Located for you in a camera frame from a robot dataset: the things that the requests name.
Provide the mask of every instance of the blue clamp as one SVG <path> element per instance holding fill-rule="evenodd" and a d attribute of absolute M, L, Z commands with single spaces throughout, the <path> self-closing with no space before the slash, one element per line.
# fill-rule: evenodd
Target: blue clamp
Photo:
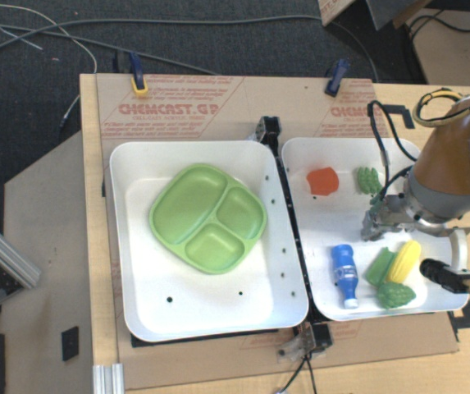
<path fill-rule="evenodd" d="M 136 96 L 145 96 L 148 92 L 147 82 L 144 78 L 144 71 L 142 70 L 142 64 L 139 60 L 138 54 L 129 53 L 130 60 L 130 71 L 132 77 L 130 79 L 133 90 L 135 91 Z"/>
<path fill-rule="evenodd" d="M 335 68 L 333 69 L 333 73 L 331 75 L 331 79 L 326 86 L 326 93 L 331 96 L 336 96 L 337 92 L 339 91 L 340 81 L 344 77 L 346 71 L 349 69 L 349 63 L 344 59 L 340 59 L 337 63 Z"/>

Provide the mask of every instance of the green plate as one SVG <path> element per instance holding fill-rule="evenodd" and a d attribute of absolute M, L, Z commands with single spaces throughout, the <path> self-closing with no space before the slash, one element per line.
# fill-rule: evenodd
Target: green plate
<path fill-rule="evenodd" d="M 216 167 L 181 171 L 149 212 L 153 234 L 171 252 L 205 273 L 227 273 L 262 235 L 267 214 L 245 185 Z"/>

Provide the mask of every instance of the black connector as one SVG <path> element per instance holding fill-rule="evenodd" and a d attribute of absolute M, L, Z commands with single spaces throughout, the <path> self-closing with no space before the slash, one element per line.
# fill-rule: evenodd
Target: black connector
<path fill-rule="evenodd" d="M 436 259 L 425 259 L 419 268 L 421 274 L 452 293 L 470 293 L 470 270 L 454 270 Z"/>

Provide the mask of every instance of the bottle cap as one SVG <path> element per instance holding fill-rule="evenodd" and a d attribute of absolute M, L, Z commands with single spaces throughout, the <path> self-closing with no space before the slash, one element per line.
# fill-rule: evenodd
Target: bottle cap
<path fill-rule="evenodd" d="M 358 308 L 358 300 L 354 298 L 346 299 L 344 301 L 344 307 L 346 309 L 355 309 Z"/>

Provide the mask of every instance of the red object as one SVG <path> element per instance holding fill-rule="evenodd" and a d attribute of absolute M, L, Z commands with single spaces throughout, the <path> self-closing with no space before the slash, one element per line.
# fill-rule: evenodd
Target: red object
<path fill-rule="evenodd" d="M 330 195 L 339 189 L 339 177 L 332 167 L 311 171 L 307 178 L 313 195 Z"/>

